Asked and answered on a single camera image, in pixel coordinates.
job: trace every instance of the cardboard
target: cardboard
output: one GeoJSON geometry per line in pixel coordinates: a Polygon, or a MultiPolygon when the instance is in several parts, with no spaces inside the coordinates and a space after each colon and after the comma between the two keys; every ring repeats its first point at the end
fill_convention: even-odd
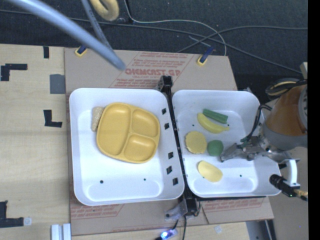
{"type": "MultiPolygon", "coordinates": [[[[237,90],[233,71],[226,56],[209,56],[197,65],[199,54],[116,50],[126,70],[111,66],[92,50],[77,57],[75,48],[64,49],[67,103],[67,135],[70,179],[70,220],[73,236],[171,228],[166,211],[178,200],[129,204],[85,206],[73,192],[69,96],[78,88],[156,88],[162,75],[172,76],[172,92],[178,90],[237,90]]],[[[189,226],[273,219],[268,197],[202,201],[197,217],[188,218],[189,226]]]]}

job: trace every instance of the green object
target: green object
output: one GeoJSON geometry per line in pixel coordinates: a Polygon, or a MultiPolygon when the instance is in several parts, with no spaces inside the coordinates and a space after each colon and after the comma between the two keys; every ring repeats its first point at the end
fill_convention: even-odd
{"type": "Polygon", "coordinates": [[[212,140],[207,145],[207,150],[210,156],[220,156],[224,150],[224,145],[221,140],[212,140]]]}
{"type": "Polygon", "coordinates": [[[218,112],[214,112],[212,110],[209,110],[209,109],[204,109],[203,110],[203,114],[208,117],[208,118],[211,118],[213,120],[216,120],[222,124],[226,124],[227,123],[227,120],[228,120],[228,116],[225,115],[225,114],[221,114],[221,113],[218,113],[218,112]]]}

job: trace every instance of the light wood surface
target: light wood surface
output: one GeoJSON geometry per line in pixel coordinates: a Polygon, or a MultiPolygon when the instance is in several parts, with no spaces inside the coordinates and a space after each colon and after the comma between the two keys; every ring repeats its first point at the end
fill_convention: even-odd
{"type": "MultiPolygon", "coordinates": [[[[0,202],[7,218],[30,217],[32,224],[0,228],[1,240],[49,240],[50,226],[70,223],[66,96],[50,94],[50,75],[64,75],[64,48],[0,44],[0,65],[27,64],[0,81],[0,202]],[[62,128],[45,126],[43,110],[62,128]]],[[[181,239],[183,229],[179,229],[181,239]]],[[[163,230],[74,236],[74,240],[150,240],[163,230]]],[[[190,226],[186,239],[248,240],[245,222],[190,226]]]]}

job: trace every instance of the white tray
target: white tray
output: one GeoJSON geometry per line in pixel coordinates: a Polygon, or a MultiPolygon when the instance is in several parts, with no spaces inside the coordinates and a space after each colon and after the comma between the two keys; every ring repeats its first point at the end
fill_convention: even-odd
{"type": "Polygon", "coordinates": [[[185,184],[166,97],[152,89],[80,88],[69,98],[74,193],[88,206],[170,200],[185,184]],[[146,163],[129,163],[102,154],[91,130],[92,109],[122,102],[157,116],[160,140],[146,163]]]}
{"type": "Polygon", "coordinates": [[[258,99],[247,91],[179,90],[172,98],[183,164],[190,190],[202,198],[273,196],[281,191],[269,183],[271,175],[281,175],[278,164],[268,157],[259,156],[247,161],[236,157],[221,162],[217,156],[193,154],[188,151],[185,136],[190,131],[199,131],[206,141],[220,140],[224,148],[233,143],[240,144],[252,130],[259,107],[258,99]],[[220,112],[228,116],[230,129],[219,134],[205,130],[197,120],[203,109],[220,112]],[[219,168],[223,177],[212,183],[203,178],[197,169],[200,161],[219,168]]]}

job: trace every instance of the cucumber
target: cucumber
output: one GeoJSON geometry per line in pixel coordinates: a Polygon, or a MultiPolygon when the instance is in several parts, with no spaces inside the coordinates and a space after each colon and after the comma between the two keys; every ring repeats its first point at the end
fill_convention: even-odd
{"type": "Polygon", "coordinates": [[[213,120],[216,120],[222,124],[226,124],[227,123],[227,120],[228,120],[228,116],[225,115],[225,114],[221,114],[221,113],[218,113],[218,112],[214,112],[212,110],[209,110],[209,109],[204,109],[203,110],[203,114],[208,117],[208,118],[211,118],[213,120]]]}

